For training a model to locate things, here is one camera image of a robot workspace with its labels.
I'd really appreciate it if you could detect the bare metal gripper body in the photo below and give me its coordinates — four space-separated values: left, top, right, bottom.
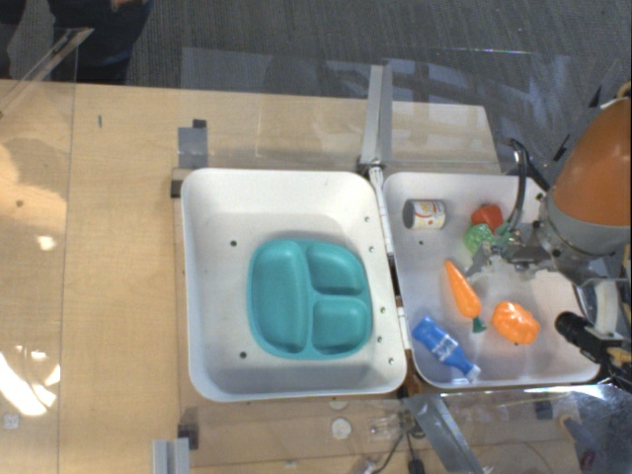
497 224 574 278

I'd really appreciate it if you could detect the green toy lettuce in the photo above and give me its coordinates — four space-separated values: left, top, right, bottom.
462 223 497 257

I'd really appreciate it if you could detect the orange toy carrot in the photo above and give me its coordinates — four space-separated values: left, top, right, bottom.
443 258 489 335

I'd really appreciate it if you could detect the orange toy pumpkin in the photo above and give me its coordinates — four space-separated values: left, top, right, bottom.
490 300 542 347

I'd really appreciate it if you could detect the small white and orange can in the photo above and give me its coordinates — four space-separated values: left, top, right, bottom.
401 198 447 231

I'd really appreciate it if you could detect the blue plastic bottle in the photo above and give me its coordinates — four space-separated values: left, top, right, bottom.
410 314 483 385

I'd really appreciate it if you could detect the white plastic tray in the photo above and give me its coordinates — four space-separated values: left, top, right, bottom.
382 171 603 391
180 167 409 404

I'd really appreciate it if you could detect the teal divided plate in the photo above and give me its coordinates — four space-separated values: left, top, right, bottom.
246 238 373 362

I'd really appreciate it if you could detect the person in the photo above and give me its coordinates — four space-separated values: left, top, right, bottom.
0 0 173 86

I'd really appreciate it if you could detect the black cylinder on white bracket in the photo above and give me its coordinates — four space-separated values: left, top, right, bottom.
553 278 629 365

